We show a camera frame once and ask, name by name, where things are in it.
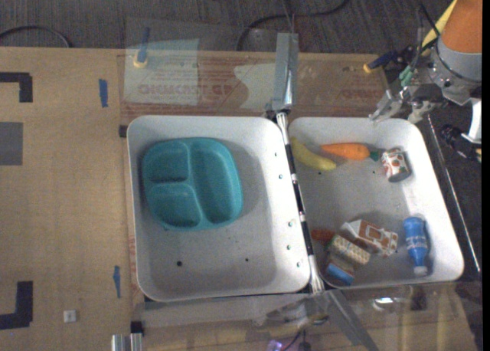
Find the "bottle cap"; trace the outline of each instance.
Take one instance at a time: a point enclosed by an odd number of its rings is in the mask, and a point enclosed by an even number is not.
[[[413,272],[415,273],[416,277],[423,277],[427,276],[428,270],[426,266],[421,266],[421,267],[414,267]]]

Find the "blue tape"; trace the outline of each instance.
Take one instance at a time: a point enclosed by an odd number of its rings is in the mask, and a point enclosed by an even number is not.
[[[394,61],[398,56],[397,51],[388,51],[386,54],[381,55],[379,58],[367,64],[370,69],[375,69],[378,66],[387,65],[389,62]]]
[[[119,265],[114,266],[114,285],[116,286],[117,297],[121,297],[121,268]]]
[[[99,96],[102,107],[109,107],[107,100],[109,99],[109,92],[107,90],[107,81],[99,79]]]

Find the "food package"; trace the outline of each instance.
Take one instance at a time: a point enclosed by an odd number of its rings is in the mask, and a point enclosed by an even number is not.
[[[336,254],[328,254],[322,274],[329,280],[339,280],[341,284],[350,286],[354,281],[354,266]]]
[[[398,247],[398,234],[363,219],[344,223],[340,235],[373,254],[392,255]]]
[[[353,265],[366,265],[371,258],[366,250],[356,246],[341,235],[335,235],[325,247],[330,253],[350,261]]]

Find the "teal plate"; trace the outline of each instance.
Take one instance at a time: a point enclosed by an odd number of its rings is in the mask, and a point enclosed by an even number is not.
[[[142,180],[150,212],[169,230],[222,227],[242,212],[237,165],[215,139],[156,143],[143,156]]]

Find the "clear plastic panel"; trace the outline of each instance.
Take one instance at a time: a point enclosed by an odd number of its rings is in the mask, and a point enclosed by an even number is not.
[[[122,125],[149,114],[259,116],[270,104],[276,32],[139,19],[126,31]]]

